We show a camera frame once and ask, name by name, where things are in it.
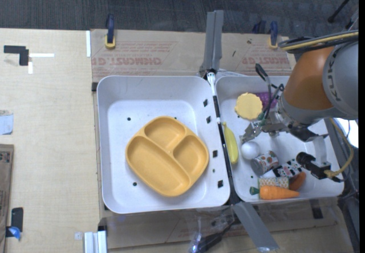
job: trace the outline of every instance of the white plastic tray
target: white plastic tray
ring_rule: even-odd
[[[197,209],[227,202],[230,188],[207,81],[197,76],[109,76],[99,82],[97,95],[102,192],[111,211],[128,214]],[[209,163],[202,176],[178,197],[164,197],[152,190],[125,159],[128,141],[157,116],[175,117],[209,150]]]
[[[275,85],[286,84],[289,77],[271,77],[270,80]],[[249,125],[249,121],[237,116],[234,111],[236,100],[240,94],[245,92],[259,93],[267,92],[266,83],[259,76],[223,76],[216,82],[216,92],[221,112],[221,121],[226,121],[227,126],[236,136],[238,150],[240,151],[240,135],[245,133],[245,129]],[[324,120],[312,125],[310,130],[317,134],[327,134],[326,123]],[[281,132],[279,136],[272,138],[267,133],[261,132],[258,137],[252,141],[260,145],[260,152],[267,150],[274,151],[280,163],[296,158],[299,152],[306,152],[315,155],[314,144],[312,142],[304,143],[289,133]],[[339,164],[332,148],[330,137],[325,138],[327,160],[332,164],[331,170],[337,171]],[[316,179],[305,170],[307,177],[304,185],[300,188],[300,198],[321,198],[335,197],[344,189],[344,184],[336,183],[329,179]],[[240,158],[235,165],[232,165],[232,175],[235,190],[238,196],[246,202],[263,202],[259,199],[258,194],[250,195],[251,186],[258,187],[257,176],[252,171],[250,161],[246,160],[240,154]]]

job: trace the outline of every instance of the purple object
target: purple object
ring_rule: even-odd
[[[256,95],[260,98],[260,100],[262,102],[262,106],[265,108],[270,100],[269,93],[261,92],[261,93],[256,93]],[[273,102],[271,102],[270,108],[274,108],[277,102],[278,101],[276,99],[274,99]]]

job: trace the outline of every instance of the yellow banana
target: yellow banana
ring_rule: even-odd
[[[228,155],[231,164],[235,164],[238,161],[238,147],[234,133],[227,127],[227,123],[222,123],[224,126],[224,138],[226,140]]]

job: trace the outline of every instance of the yellow cable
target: yellow cable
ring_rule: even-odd
[[[338,171],[331,171],[331,170],[325,170],[324,173],[327,175],[328,178],[336,177],[338,174],[342,173],[345,168],[350,164],[352,161],[352,158],[354,157],[354,149],[352,148],[351,144],[346,139],[346,136],[344,135],[343,131],[337,126],[337,124],[334,122],[333,119],[330,119],[332,125],[336,128],[336,130],[341,135],[342,139],[346,142],[349,150],[350,150],[350,156],[348,157],[346,163],[338,170]]]
[[[306,46],[313,46],[316,45],[318,43],[322,43],[322,42],[328,42],[328,41],[332,41],[335,39],[342,39],[342,38],[349,38],[349,37],[354,37],[354,36],[359,36],[359,32],[351,32],[351,33],[345,33],[345,34],[339,34],[339,35],[335,35],[335,36],[331,36],[331,37],[326,37],[326,38],[319,38],[316,40],[312,40],[310,42],[303,42],[303,43],[299,43],[299,44],[295,44],[293,46],[284,46],[281,47],[282,50],[294,50],[296,48],[300,48],[300,47],[306,47]]]

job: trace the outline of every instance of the white ball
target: white ball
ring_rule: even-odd
[[[260,154],[260,147],[258,143],[254,141],[247,141],[242,144],[241,152],[243,158],[251,160],[253,158],[256,158]]]

